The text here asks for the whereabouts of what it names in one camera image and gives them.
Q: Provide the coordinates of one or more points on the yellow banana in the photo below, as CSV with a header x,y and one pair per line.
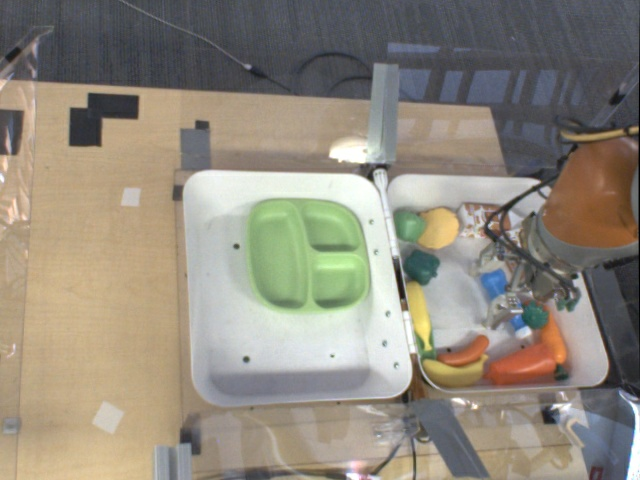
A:
x,y
455,374

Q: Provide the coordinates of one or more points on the light green pepper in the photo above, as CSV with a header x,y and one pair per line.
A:
x,y
407,225

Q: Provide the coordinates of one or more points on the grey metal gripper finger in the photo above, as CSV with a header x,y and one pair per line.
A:
x,y
502,313

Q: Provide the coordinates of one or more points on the dark green broccoli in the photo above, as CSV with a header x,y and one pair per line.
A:
x,y
421,267

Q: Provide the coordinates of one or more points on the green divided plate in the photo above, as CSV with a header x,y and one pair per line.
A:
x,y
280,258

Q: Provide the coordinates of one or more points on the large orange carrot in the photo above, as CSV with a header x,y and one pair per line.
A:
x,y
522,365

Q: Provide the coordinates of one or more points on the yellow corn cob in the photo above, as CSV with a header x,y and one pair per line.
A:
x,y
420,313

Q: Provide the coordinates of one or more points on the blue bottle with white cap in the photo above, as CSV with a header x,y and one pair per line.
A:
x,y
521,325

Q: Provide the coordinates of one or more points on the white carton with orange print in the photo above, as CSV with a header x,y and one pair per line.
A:
x,y
475,217

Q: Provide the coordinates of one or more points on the red sausage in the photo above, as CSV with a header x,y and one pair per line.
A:
x,y
462,354

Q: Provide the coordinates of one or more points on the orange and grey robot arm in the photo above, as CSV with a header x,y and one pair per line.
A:
x,y
595,203

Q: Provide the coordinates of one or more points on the small orange carrot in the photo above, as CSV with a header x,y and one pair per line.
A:
x,y
554,340

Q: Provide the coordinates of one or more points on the yellow biscuit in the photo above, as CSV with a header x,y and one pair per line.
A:
x,y
439,228

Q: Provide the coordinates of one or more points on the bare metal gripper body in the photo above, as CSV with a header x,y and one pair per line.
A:
x,y
542,283

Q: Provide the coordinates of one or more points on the white plastic tray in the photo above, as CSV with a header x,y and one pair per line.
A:
x,y
300,358
457,293

